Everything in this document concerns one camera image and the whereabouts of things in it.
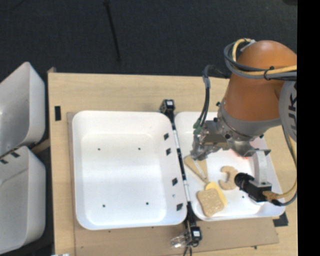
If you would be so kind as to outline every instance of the plywood surface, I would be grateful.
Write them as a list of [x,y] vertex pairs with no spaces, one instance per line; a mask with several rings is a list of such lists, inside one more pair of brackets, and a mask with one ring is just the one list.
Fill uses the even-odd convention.
[[[210,111],[221,101],[228,80],[211,78]],[[164,99],[175,101],[175,112],[201,111],[205,88],[201,77],[48,74],[50,146],[52,164],[54,248],[56,254],[181,255],[170,238],[184,230],[172,227],[90,231],[74,218],[67,113],[82,110],[157,111]],[[56,120],[55,107],[61,110]],[[282,190],[295,180],[295,167],[279,127],[265,134]],[[219,222],[199,221],[204,239],[195,255],[298,255],[297,202],[286,209],[289,226],[274,228],[270,218]]]

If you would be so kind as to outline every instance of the white tray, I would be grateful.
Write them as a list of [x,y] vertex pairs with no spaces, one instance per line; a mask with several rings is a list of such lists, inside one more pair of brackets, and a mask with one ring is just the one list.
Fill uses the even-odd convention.
[[169,119],[82,111],[72,120],[75,211],[86,229],[175,225],[187,215]]
[[0,254],[41,237],[46,223],[46,170],[23,146],[0,162]]
[[44,135],[45,83],[29,62],[0,83],[0,156]]
[[[182,157],[190,155],[193,142],[193,124],[199,118],[199,112],[180,112],[175,117],[175,125],[179,138]],[[216,112],[210,112],[207,120],[212,120],[217,116]],[[252,142],[254,148],[267,149],[264,139],[257,138]],[[279,181],[277,179],[270,155],[267,155],[267,179],[272,183],[272,191],[282,193]],[[207,158],[208,179],[218,183],[219,180],[225,181],[226,173],[221,172],[223,166],[233,166],[239,172],[248,173],[254,176],[254,164],[252,158],[243,158],[232,150],[222,149],[211,153]],[[243,219],[254,217],[275,217],[280,216],[284,211],[284,206],[275,206],[269,202],[255,202],[248,197],[248,194],[235,188],[233,190],[222,190],[228,204],[226,207],[213,217],[207,217],[203,214],[201,205],[197,199],[197,192],[204,190],[205,183],[198,178],[189,168],[184,165],[189,192],[191,197],[192,209],[195,215],[204,221],[221,221],[230,219]]]

